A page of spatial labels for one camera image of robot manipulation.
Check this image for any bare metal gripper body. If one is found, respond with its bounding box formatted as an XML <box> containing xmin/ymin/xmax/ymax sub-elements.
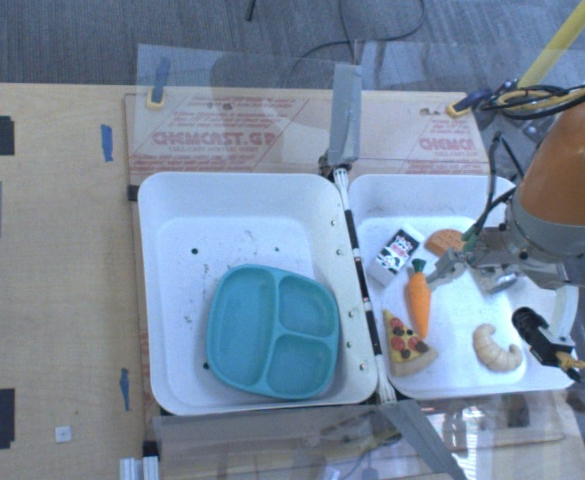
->
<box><xmin>465</xmin><ymin>226</ymin><xmax>572</xmax><ymax>291</ymax></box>

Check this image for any orange biscuit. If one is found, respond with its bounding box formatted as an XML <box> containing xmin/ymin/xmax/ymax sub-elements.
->
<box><xmin>423</xmin><ymin>228</ymin><xmax>469</xmax><ymax>259</ymax></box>

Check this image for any white plastic tray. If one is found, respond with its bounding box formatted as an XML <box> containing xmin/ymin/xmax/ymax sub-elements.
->
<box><xmin>346</xmin><ymin>172</ymin><xmax>582</xmax><ymax>402</ymax></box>
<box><xmin>136</xmin><ymin>169</ymin><xmax>380</xmax><ymax>417</ymax></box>

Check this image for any orange carrot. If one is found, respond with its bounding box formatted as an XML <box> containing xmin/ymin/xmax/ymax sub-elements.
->
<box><xmin>405</xmin><ymin>257</ymin><xmax>434</xmax><ymax>341</ymax></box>

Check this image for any white black red milk carton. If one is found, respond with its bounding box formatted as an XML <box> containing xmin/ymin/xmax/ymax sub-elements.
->
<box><xmin>368</xmin><ymin>223</ymin><xmax>426</xmax><ymax>288</ymax></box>

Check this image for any beige croissant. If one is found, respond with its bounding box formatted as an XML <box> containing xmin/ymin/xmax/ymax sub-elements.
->
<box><xmin>472</xmin><ymin>322</ymin><xmax>525</xmax><ymax>374</ymax></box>

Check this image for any yellow pizza slice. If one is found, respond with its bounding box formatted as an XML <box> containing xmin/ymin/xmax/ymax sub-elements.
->
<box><xmin>382</xmin><ymin>308</ymin><xmax>440</xmax><ymax>378</ymax></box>

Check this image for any teal divided plate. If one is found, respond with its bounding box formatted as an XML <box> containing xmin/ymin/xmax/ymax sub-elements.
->
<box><xmin>205</xmin><ymin>263</ymin><xmax>342</xmax><ymax>401</ymax></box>

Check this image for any brown cardboard board red print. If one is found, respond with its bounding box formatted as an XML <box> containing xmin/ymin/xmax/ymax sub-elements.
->
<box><xmin>123</xmin><ymin>84</ymin><xmax>569</xmax><ymax>445</ymax></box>

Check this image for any black cylinder on white bracket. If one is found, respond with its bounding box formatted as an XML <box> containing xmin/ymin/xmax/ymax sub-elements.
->
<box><xmin>510</xmin><ymin>281</ymin><xmax>581</xmax><ymax>370</ymax></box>

